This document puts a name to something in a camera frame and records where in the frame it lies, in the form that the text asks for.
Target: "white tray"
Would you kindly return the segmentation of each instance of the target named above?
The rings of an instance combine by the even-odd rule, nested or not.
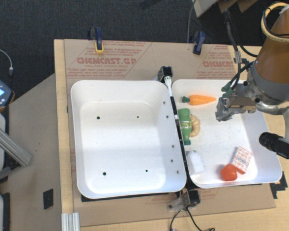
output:
[[[164,84],[82,80],[73,85],[71,101],[77,184],[85,197],[170,193],[185,186]]]
[[[263,113],[237,114],[228,121],[217,121],[215,111],[218,98],[223,94],[221,87],[226,80],[177,80],[172,86],[177,109],[189,108],[191,114],[200,119],[200,133],[191,138],[191,145],[185,150],[196,150],[200,154],[205,170],[193,173],[190,177],[201,188],[236,186],[276,182],[282,176],[282,169],[276,153],[259,144],[259,136],[268,128]],[[182,103],[182,97],[193,94],[216,98],[215,102],[192,106]],[[253,153],[253,157],[244,175],[238,174],[235,181],[223,181],[220,170],[231,163],[237,147],[243,147]]]

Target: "wire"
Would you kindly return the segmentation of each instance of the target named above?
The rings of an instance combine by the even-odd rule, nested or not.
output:
[[[230,21],[230,23],[231,23],[231,26],[232,26],[232,29],[233,29],[233,32],[234,32],[234,36],[235,36],[235,38],[236,38],[236,41],[237,41],[238,45],[239,45],[240,48],[242,49],[242,51],[244,51],[247,55],[250,55],[250,56],[252,56],[252,57],[257,57],[258,55],[249,52],[249,51],[241,44],[241,42],[240,42],[240,40],[239,40],[239,37],[238,37],[238,34],[237,34],[236,25],[235,25],[235,23],[234,23],[234,20],[233,20],[233,18],[232,18],[232,15],[231,15],[231,13],[230,13],[229,11],[228,11],[228,16],[229,16],[229,21]]]
[[[224,12],[224,21],[226,23],[226,31],[227,31],[227,35],[230,39],[230,42],[235,50],[235,53],[239,53],[239,49],[236,45],[236,40],[235,38],[233,37],[232,35],[232,30],[231,30],[231,23],[230,23],[230,16],[229,16],[229,11],[228,10],[225,10]],[[235,75],[235,83],[234,85],[231,87],[232,90],[235,89],[235,87],[237,86],[238,82],[239,82],[239,79],[240,79],[240,75],[241,75],[241,60],[240,59],[237,59],[237,74]]]
[[[189,212],[189,210],[188,210],[188,207],[186,207],[186,211],[188,212],[189,216],[191,217],[192,222],[193,222],[193,224],[195,225],[195,227],[196,227],[199,231],[202,231],[202,230],[197,226],[197,224],[195,223],[192,214],[191,214],[191,213]]]
[[[174,217],[172,218],[171,223],[170,223],[170,227],[169,227],[169,231],[172,231],[172,223],[173,223],[174,219],[177,217],[177,215],[181,212],[181,210],[179,210],[179,211],[177,212],[177,214],[175,214]]]
[[[2,52],[3,54],[5,54],[6,56],[7,56],[7,58],[9,59],[9,61],[10,61],[10,68],[9,68],[9,75],[10,76],[12,76],[13,75],[13,64],[12,64],[12,60],[11,60],[11,58],[10,58],[10,56],[5,52],[5,51],[3,51],[3,50],[1,50],[0,49],[0,52]]]
[[[189,17],[188,17],[188,23],[187,23],[187,43],[189,42],[189,30],[190,30],[190,23],[191,23],[191,17],[192,17],[192,12],[193,12],[193,8],[195,5],[196,0],[193,1],[193,5],[191,7],[191,10],[189,12]]]
[[[196,222],[195,222],[192,214],[190,213],[190,211],[189,211],[189,209],[188,209],[189,207],[190,207],[190,206],[187,206],[186,208],[183,208],[183,209],[179,210],[179,211],[177,212],[177,214],[174,215],[174,217],[172,218],[171,223],[170,223],[170,227],[169,227],[169,230],[170,230],[170,231],[173,231],[173,229],[172,229],[172,223],[173,223],[174,219],[177,217],[177,215],[178,215],[182,210],[188,212],[190,218],[192,219],[192,222],[193,222],[194,226],[195,226],[199,231],[202,231],[202,230],[198,227],[198,225],[196,224]]]
[[[268,6],[264,11],[263,11],[263,15],[262,15],[262,18],[261,18],[261,29],[263,31],[263,33],[268,37],[270,38],[271,40],[274,40],[274,41],[279,41],[279,42],[287,42],[289,43],[289,38],[285,38],[285,37],[288,37],[289,34],[276,34],[276,33],[273,33],[267,26],[267,23],[266,23],[266,18],[267,16],[269,15],[269,13],[274,10],[274,9],[277,9],[277,8],[284,8],[288,6],[288,4],[284,3],[284,2],[275,2],[273,4],[271,4],[270,6]]]
[[[253,61],[253,62],[250,62],[250,63],[246,64],[244,67],[242,67],[242,68],[241,68],[241,73],[242,73],[244,70],[249,69],[250,66],[252,66],[253,63],[254,63],[254,61]],[[236,73],[236,75],[231,79],[230,83],[234,82],[235,79],[237,79],[237,73]]]

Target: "toy tomato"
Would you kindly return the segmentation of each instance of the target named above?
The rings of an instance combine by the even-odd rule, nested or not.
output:
[[[221,177],[225,181],[236,180],[237,179],[236,167],[233,166],[232,164],[227,164],[221,170]]]

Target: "cardboard sheet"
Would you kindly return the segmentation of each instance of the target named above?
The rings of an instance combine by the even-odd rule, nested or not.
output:
[[[97,54],[94,41],[65,39],[66,83],[73,181],[74,212],[82,226],[172,218],[167,203],[173,193],[83,202],[77,188],[70,89],[82,79],[151,80],[162,66],[171,66],[172,81],[178,79],[231,79],[235,66],[227,45],[103,41],[105,52]],[[199,189],[201,203],[193,215],[275,207],[268,184]]]
[[[55,76],[52,75],[9,105],[9,135],[32,155],[0,184],[10,193],[11,231],[60,230],[61,191]],[[53,206],[44,209],[44,192]]]

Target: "blue clamp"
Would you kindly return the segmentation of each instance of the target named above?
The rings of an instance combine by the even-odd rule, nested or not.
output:
[[[206,34],[204,32],[199,32],[196,38],[196,45],[194,46],[193,53],[200,55],[201,47],[206,38]]]
[[[93,40],[93,33],[94,33],[94,36],[95,36],[95,51],[97,53],[103,53],[104,52],[104,45],[103,45],[103,42],[102,42],[102,30],[100,27],[95,27],[94,28],[94,31],[93,31],[93,28],[90,27],[89,31],[88,31],[88,40]]]
[[[102,42],[102,31],[100,27],[95,27],[95,51],[97,53],[103,53],[104,52],[104,45]]]

